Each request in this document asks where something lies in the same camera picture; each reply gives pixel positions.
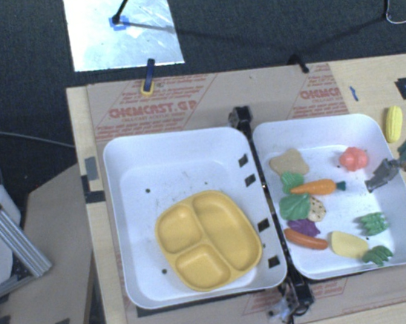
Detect pink toy tomato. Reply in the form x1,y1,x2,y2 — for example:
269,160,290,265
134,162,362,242
337,144,371,174

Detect white plastic tray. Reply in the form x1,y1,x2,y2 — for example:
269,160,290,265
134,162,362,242
100,116,292,314
249,102,406,287

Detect yellow toy corn cob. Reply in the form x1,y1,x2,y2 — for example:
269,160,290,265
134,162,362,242
381,103,406,145

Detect orange toy carrot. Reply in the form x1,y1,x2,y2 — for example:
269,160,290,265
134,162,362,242
289,175,348,200

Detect tan speckled toy biscuit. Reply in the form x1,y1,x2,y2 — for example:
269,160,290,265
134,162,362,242
304,194,329,224

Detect yellow toy wedge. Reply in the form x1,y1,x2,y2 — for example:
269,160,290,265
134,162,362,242
326,226,371,262

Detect purple toy grapes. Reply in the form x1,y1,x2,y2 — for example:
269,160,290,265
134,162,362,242
285,215,322,241

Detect green toy lettuce leaf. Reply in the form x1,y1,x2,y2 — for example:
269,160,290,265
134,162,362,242
277,192,314,223

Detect tan toy bread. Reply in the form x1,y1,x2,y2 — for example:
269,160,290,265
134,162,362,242
267,146,311,181

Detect orange toy sausage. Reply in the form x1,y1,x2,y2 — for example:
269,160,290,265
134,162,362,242
282,222,330,256

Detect thin black rod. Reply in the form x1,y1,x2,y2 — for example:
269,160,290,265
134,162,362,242
241,116,301,293

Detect yellow divided plate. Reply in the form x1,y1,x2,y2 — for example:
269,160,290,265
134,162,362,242
150,183,269,299

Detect brown cardboard board red print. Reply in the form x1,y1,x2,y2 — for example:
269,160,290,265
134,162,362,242
84,41,406,324

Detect black block with wires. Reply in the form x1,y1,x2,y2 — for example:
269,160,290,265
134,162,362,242
226,105,256,130
278,276,318,316

